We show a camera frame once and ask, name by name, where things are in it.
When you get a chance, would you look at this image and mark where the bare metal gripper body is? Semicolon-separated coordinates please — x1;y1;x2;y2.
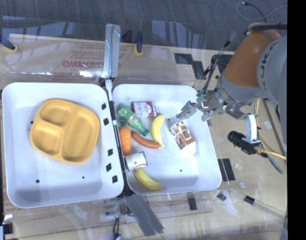
197;90;246;121

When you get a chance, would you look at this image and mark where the brown and white carton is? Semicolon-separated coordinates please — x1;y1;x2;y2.
168;120;196;155

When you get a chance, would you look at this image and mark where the yellow banana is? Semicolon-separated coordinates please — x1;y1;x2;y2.
150;114;166;148
134;167;164;192

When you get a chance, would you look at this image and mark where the red and white small carton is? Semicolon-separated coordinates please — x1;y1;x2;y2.
132;101;158;119

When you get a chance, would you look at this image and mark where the orange sausage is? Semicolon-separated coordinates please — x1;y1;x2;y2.
131;131;160;150

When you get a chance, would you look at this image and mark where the green plastic bottle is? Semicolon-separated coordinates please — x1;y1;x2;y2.
117;105;150;137

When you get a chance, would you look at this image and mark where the white plastic tray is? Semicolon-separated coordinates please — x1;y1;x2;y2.
2;81;125;209
112;83;222;196

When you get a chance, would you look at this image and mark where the orange carrot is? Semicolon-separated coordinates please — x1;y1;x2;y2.
119;119;132;157

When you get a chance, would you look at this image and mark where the white can with orange print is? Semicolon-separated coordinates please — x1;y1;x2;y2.
124;151;148;172

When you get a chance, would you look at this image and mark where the yellow divided plate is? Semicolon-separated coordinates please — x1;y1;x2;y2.
29;98;101;165

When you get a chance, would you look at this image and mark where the brown cardboard board, red print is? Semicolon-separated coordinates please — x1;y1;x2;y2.
0;33;215;235

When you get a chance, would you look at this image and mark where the black cylinder on white bracket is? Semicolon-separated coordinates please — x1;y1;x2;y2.
227;113;262;156

